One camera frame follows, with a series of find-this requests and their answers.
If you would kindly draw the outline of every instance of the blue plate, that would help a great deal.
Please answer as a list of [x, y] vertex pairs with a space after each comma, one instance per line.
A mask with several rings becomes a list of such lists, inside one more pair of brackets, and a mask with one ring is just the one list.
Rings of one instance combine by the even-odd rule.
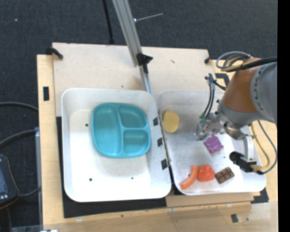
[[130, 104], [98, 105], [92, 113], [91, 131], [95, 148], [106, 157], [138, 157], [151, 145], [145, 113]]

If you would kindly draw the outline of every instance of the orange sausage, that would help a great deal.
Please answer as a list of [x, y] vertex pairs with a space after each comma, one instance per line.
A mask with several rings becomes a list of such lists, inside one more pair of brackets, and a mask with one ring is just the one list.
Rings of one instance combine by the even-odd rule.
[[197, 179], [198, 169], [197, 165], [192, 166], [189, 178], [180, 184], [181, 189], [186, 189], [192, 185], [192, 183]]

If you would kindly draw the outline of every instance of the white tray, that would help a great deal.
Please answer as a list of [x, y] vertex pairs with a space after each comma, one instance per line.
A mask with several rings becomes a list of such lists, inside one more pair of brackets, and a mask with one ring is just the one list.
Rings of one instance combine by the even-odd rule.
[[[222, 95], [222, 92], [216, 92], [215, 101], [221, 99]], [[236, 141], [227, 134], [217, 135], [224, 148], [219, 152], [210, 154], [203, 141], [195, 139], [194, 133], [199, 116], [207, 105], [208, 97], [209, 92], [203, 91], [170, 91], [160, 95], [159, 110], [161, 114], [170, 110], [177, 113], [180, 118], [180, 125], [175, 133], [165, 132], [166, 146], [176, 187], [186, 195], [261, 191], [266, 184], [265, 176], [245, 173], [229, 159], [229, 154], [233, 151], [244, 154], [243, 141]], [[216, 110], [217, 103], [214, 102], [212, 112]], [[245, 127], [243, 131], [250, 134], [248, 127]], [[255, 148], [254, 151], [255, 160], [260, 164]], [[192, 165], [200, 167], [203, 164], [211, 165], [215, 173], [230, 167], [235, 176], [222, 184], [219, 184], [215, 179], [208, 182], [196, 180], [189, 188], [181, 189], [180, 184], [188, 178]]]
[[[140, 157], [115, 159], [97, 152], [91, 136], [91, 114], [102, 103], [120, 102], [141, 108], [148, 119], [151, 148]], [[156, 100], [145, 91], [72, 88], [62, 95], [64, 188], [77, 202], [119, 201], [165, 197], [171, 190]]]

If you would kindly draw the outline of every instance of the black electronic device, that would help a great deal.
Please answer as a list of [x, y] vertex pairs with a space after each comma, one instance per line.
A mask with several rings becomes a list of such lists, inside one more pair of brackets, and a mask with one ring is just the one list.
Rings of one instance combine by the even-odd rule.
[[15, 202], [19, 191], [13, 179], [8, 159], [0, 155], [0, 209]]

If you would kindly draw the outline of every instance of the dark gray carpet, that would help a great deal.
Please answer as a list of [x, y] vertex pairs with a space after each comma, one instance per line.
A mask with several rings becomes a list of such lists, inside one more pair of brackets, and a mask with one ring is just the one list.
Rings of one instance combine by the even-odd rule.
[[[140, 21], [142, 46], [205, 48], [211, 58], [232, 50], [256, 57], [277, 55], [278, 0], [129, 0]], [[116, 44], [125, 44], [111, 0]], [[37, 104], [36, 55], [52, 42], [108, 44], [102, 0], [0, 0], [0, 102]], [[0, 140], [38, 125], [37, 113], [20, 107], [0, 108]], [[0, 150], [8, 157], [21, 192], [36, 188], [32, 135]], [[35, 225], [37, 197], [10, 206], [13, 226]], [[5, 210], [0, 223], [6, 223]]]

